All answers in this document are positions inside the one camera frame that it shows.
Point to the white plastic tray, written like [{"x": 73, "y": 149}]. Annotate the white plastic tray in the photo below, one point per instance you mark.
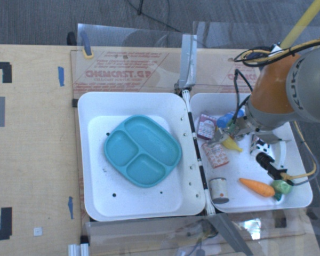
[
  {"x": 101, "y": 153},
  {"x": 245, "y": 169}
]

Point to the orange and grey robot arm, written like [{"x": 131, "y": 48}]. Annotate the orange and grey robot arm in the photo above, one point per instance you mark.
[{"x": 277, "y": 89}]

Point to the maroon and white carton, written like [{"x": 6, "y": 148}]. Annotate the maroon and white carton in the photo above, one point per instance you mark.
[{"x": 206, "y": 125}]

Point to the black and white carton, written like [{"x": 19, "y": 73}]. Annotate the black and white carton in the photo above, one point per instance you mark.
[{"x": 261, "y": 147}]

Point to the blue divided plate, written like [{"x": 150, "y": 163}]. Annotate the blue divided plate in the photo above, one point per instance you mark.
[{"x": 144, "y": 149}]

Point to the brown cardboard board red print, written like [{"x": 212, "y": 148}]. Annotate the brown cardboard board red print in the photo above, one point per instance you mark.
[{"x": 128, "y": 73}]

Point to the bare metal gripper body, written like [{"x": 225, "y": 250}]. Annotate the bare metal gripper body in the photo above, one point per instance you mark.
[{"x": 244, "y": 128}]

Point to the orange carrot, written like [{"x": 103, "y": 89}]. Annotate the orange carrot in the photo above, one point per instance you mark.
[{"x": 257, "y": 187}]

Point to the blue plastic bottle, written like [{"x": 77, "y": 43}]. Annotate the blue plastic bottle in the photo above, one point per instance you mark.
[{"x": 224, "y": 121}]

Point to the yellow banana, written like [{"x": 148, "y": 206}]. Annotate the yellow banana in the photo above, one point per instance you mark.
[{"x": 232, "y": 145}]

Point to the orange and white packet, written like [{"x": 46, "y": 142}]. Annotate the orange and white packet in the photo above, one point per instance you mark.
[{"x": 216, "y": 155}]

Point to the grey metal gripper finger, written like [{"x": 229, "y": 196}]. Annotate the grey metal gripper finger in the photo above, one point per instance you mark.
[{"x": 216, "y": 138}]

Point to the black cylinder on white bracket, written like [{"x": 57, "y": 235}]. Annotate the black cylinder on white bracket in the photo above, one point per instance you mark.
[{"x": 268, "y": 163}]

